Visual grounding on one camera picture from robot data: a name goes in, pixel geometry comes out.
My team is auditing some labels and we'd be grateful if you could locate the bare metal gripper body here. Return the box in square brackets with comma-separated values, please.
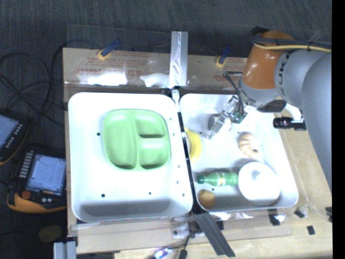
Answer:
[220, 94, 246, 121]

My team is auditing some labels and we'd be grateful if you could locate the yellow banana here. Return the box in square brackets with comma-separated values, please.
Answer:
[184, 126, 203, 165]

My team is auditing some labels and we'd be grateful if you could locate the white plastic tray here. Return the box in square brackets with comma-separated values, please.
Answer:
[178, 93, 300, 213]
[67, 91, 194, 223]

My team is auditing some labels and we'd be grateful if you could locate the thin black and white rod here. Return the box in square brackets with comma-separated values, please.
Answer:
[171, 89, 196, 214]

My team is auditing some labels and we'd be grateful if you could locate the beige croissant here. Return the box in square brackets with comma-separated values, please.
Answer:
[237, 131, 260, 158]

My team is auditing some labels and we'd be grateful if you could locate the green plastic bottle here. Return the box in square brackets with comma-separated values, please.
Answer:
[196, 171, 239, 187]

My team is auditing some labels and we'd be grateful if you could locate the brown potato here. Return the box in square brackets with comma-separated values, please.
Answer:
[198, 189, 216, 208]

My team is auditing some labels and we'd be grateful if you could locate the white round bowl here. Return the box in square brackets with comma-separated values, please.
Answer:
[237, 161, 281, 202]

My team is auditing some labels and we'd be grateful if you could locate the green divided plate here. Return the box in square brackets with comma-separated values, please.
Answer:
[102, 108, 173, 171]

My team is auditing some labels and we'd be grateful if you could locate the brown cardboard board, red print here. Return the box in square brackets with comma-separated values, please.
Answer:
[62, 47, 333, 255]

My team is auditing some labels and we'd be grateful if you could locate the black cylinder on white bracket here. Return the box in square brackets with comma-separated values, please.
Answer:
[273, 103, 307, 131]

